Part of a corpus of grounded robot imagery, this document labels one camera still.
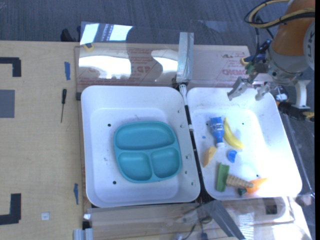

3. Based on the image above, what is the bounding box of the teal divided plate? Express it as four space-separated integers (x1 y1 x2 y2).
112 120 183 184

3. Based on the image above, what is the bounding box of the brown cardboard board red print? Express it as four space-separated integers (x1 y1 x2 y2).
74 42 296 233

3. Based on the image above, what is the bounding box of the yellow wedge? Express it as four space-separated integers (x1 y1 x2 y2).
202 146 218 168

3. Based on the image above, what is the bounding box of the green flat piece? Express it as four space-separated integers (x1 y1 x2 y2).
215 162 231 193

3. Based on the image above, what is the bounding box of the beige ice cream cone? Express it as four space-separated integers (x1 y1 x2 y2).
225 174 255 189

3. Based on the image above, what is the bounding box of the orange carrot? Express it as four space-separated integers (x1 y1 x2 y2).
237 177 269 197

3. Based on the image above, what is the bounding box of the yellow banana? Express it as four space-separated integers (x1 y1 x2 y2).
222 117 245 150

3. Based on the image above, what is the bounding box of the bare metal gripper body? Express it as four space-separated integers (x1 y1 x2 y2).
248 65 297 88

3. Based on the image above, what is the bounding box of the black screwdriver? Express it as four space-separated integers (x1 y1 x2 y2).
60 88 68 124

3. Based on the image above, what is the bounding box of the white plastic tray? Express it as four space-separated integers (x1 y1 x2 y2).
80 84 202 208
186 86 304 202

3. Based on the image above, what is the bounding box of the small blue curved piece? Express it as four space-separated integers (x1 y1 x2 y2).
227 149 238 164

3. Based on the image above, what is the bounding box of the black cylinder on white bracket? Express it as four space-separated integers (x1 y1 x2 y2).
278 79 312 121

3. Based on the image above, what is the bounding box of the blue bottle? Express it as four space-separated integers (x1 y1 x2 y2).
208 116 227 149

